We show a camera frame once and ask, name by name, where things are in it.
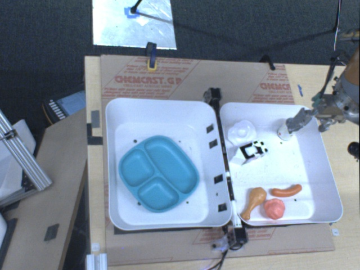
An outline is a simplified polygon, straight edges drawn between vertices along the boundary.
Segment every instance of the blue plate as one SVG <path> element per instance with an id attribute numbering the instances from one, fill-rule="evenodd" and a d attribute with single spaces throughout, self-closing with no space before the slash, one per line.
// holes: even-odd
<path id="1" fill-rule="evenodd" d="M 121 180 L 149 211 L 164 212 L 189 197 L 199 173 L 173 140 L 153 136 L 129 150 L 119 163 Z"/>

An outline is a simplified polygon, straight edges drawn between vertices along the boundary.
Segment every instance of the toy chicken drumstick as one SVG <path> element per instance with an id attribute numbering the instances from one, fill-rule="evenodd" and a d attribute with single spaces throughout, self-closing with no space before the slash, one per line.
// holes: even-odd
<path id="1" fill-rule="evenodd" d="M 249 195 L 249 204 L 247 206 L 247 209 L 241 214 L 241 217 L 244 220 L 249 220 L 251 211 L 253 211 L 256 206 L 264 202 L 265 199 L 266 191 L 263 188 L 257 187 L 252 189 Z"/>

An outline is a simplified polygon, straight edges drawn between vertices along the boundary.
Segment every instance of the black carpet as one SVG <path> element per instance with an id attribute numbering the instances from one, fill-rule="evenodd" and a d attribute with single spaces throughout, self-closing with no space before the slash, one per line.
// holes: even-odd
<path id="1" fill-rule="evenodd" d="M 228 61 L 330 63 L 338 0 L 171 0 L 176 51 L 159 56 Z M 139 48 L 92 45 L 92 0 L 0 0 L 0 109 L 48 126 L 44 99 L 77 86 L 84 56 L 144 55 Z M 343 0 L 342 31 L 359 28 L 360 0 Z M 339 42 L 351 56 L 356 44 Z"/>

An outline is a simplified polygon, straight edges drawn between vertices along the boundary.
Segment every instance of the black device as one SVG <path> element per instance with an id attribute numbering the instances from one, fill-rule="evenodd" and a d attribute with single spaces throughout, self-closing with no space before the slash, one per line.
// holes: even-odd
<path id="1" fill-rule="evenodd" d="M 45 99 L 43 102 L 43 110 L 50 124 L 65 119 L 85 108 L 85 106 L 86 96 L 84 84 L 65 93 L 54 95 L 51 98 Z"/>

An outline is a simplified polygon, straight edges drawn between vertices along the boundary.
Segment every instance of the blue pen mark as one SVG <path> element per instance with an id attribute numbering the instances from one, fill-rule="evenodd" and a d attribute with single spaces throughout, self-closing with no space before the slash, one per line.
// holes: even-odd
<path id="1" fill-rule="evenodd" d="M 124 8 L 124 13 L 127 18 L 134 19 L 134 18 L 140 17 L 140 15 L 138 13 L 132 14 L 130 9 L 131 9 L 131 7 Z"/>
<path id="2" fill-rule="evenodd" d="M 302 87 L 300 86 L 300 84 L 298 84 L 298 88 L 299 88 L 300 95 L 303 96 L 303 91 L 302 91 Z"/>

